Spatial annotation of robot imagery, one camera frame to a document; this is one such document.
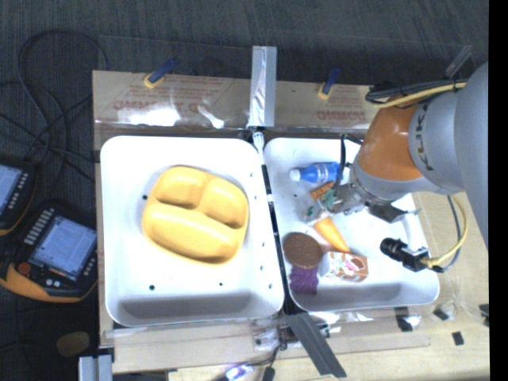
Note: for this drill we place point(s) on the black cylinder on white bracket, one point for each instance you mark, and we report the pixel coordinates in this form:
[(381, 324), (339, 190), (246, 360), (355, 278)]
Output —
[(401, 249)]

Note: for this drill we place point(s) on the brown and white carton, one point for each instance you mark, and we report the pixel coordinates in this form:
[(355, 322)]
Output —
[(347, 267)]

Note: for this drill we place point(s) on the white plastic tray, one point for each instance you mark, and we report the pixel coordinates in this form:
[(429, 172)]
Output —
[(131, 276), (381, 288)]

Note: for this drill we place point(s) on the blue bottle with white cap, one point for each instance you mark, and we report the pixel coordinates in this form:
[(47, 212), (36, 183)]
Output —
[(317, 172)]

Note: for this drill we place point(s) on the brown cardboard board red print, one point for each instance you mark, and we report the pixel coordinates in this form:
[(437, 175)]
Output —
[(178, 97)]

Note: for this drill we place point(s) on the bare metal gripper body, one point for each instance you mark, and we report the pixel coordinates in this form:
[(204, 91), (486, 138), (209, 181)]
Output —
[(351, 200)]

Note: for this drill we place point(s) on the yellow divided plate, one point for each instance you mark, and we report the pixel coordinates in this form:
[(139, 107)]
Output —
[(186, 224)]

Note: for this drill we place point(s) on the orange carrot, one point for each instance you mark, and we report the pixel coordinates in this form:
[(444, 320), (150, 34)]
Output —
[(331, 234)]

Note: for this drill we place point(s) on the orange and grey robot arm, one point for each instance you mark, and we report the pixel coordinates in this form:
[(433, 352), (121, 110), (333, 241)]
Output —
[(444, 141)]

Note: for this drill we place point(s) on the brown round biscuit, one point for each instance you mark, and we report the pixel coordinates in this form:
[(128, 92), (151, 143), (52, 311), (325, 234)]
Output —
[(302, 249)]

